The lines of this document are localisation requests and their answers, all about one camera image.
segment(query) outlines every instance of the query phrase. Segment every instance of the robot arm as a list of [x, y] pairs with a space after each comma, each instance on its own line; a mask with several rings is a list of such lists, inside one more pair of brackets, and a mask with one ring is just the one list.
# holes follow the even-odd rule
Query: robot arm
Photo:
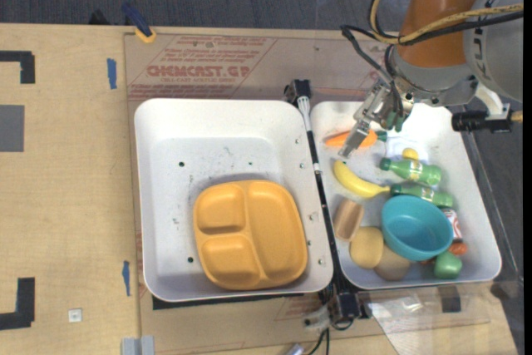
[[[359, 147], [372, 121], [400, 131], [418, 102], [457, 106], [477, 97], [487, 112], [457, 115], [453, 128], [510, 130], [510, 106], [499, 95], [523, 100], [523, 0], [411, 0], [399, 37], [378, 26], [378, 1], [370, 9], [369, 34], [390, 44], [385, 69], [373, 63], [381, 78], [356, 111], [339, 155]], [[350, 29], [342, 33], [361, 53]]]

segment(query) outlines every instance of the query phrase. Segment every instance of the wooden table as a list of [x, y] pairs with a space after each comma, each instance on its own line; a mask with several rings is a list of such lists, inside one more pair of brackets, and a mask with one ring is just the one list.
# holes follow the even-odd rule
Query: wooden table
[[[155, 30], [266, 37], [310, 33]], [[131, 32], [131, 27], [0, 24], [0, 50], [31, 52], [36, 76], [34, 84], [21, 84], [20, 65], [0, 62], [0, 106], [24, 107], [23, 151], [0, 152], [0, 313], [15, 311], [18, 279], [34, 279], [35, 284], [31, 327], [0, 330], [1, 354], [120, 353], [122, 338], [157, 333], [157, 321], [173, 328], [165, 321], [169, 314], [153, 323], [141, 318], [124, 54], [124, 35]], [[116, 61], [114, 89], [108, 58]], [[489, 292], [479, 300], [489, 322], [439, 328], [430, 337], [429, 332], [407, 332], [399, 338], [424, 348], [422, 353], [516, 353], [499, 300]], [[181, 312], [174, 334], [181, 341], [195, 336], [197, 344], [172, 349], [155, 335], [155, 348], [165, 354], [237, 348], [248, 355], [285, 353], [301, 341], [289, 340], [291, 327], [301, 335], [299, 321], [288, 321], [282, 335], [254, 323], [261, 309], [270, 312], [280, 303], [172, 309]], [[236, 317], [239, 327], [263, 338], [228, 345], [231, 338], [226, 336], [218, 347], [208, 343], [209, 331], [222, 327], [221, 318], [231, 322]], [[204, 328], [194, 329], [203, 320]], [[354, 337], [365, 328], [373, 335]], [[310, 348], [316, 336], [306, 336], [304, 345]], [[357, 326], [351, 336], [332, 334], [331, 353], [395, 352], [375, 324]]]

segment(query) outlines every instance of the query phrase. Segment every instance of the orange divided plate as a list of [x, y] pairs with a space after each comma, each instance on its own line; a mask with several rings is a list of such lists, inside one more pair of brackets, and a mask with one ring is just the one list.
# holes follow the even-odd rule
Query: orange divided plate
[[283, 186], [269, 180], [228, 182], [201, 192], [194, 232], [203, 269], [222, 288], [285, 285], [307, 266], [298, 207]]

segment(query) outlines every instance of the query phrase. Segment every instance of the gray square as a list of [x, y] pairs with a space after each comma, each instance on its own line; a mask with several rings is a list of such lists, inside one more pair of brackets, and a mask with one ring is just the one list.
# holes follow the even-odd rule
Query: gray square
[[24, 106], [0, 106], [1, 151], [24, 151]]

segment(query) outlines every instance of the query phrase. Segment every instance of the teal bowl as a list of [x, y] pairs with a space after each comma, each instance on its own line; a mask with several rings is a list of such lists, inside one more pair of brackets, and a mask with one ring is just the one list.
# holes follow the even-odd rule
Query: teal bowl
[[449, 249], [453, 232], [437, 206], [414, 195], [396, 195], [382, 207], [382, 236], [403, 258], [419, 262]]

